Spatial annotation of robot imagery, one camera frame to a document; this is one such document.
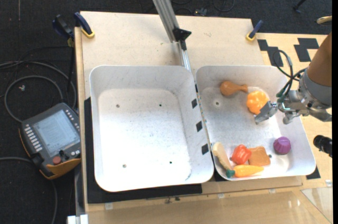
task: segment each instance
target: brown drumstick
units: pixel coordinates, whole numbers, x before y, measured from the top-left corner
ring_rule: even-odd
[[[239,90],[248,92],[248,86],[247,85],[240,86],[231,81],[226,80],[221,84],[220,90],[223,95],[229,96]]]

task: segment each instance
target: white tray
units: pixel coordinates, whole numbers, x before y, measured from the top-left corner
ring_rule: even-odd
[[[225,169],[214,157],[217,172],[230,181],[297,176],[311,174],[316,167],[315,158],[299,117],[283,124],[283,113],[278,111],[272,118],[256,125],[254,115],[246,106],[247,94],[238,91],[231,96],[220,92],[223,81],[248,85],[249,92],[264,91],[276,101],[276,93],[287,82],[286,77],[273,66],[205,66],[196,72],[196,83],[201,97],[210,144],[221,142],[231,157],[239,144],[247,147],[263,146],[271,155],[271,164],[264,166],[259,176],[228,178]],[[277,155],[273,142],[280,136],[290,139],[292,149],[287,155]]]
[[[189,71],[182,66],[98,66],[89,81],[95,179],[102,189],[193,184],[212,177]]]

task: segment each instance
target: control panel button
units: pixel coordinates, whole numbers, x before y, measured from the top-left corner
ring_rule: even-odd
[[[61,162],[61,157],[59,157],[58,155],[53,158],[54,165],[59,165]]]

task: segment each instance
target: red toy pepper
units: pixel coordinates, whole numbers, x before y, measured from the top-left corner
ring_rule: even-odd
[[[234,149],[231,160],[237,165],[242,165],[249,160],[251,153],[252,152],[248,148],[243,144],[240,144]]]

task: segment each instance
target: black bracket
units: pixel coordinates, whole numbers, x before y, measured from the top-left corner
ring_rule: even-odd
[[[183,30],[183,29],[179,29],[179,28],[174,28],[173,33],[174,33],[176,41],[181,43],[181,48],[183,50],[186,50],[185,39],[187,39],[189,37],[191,32]]]

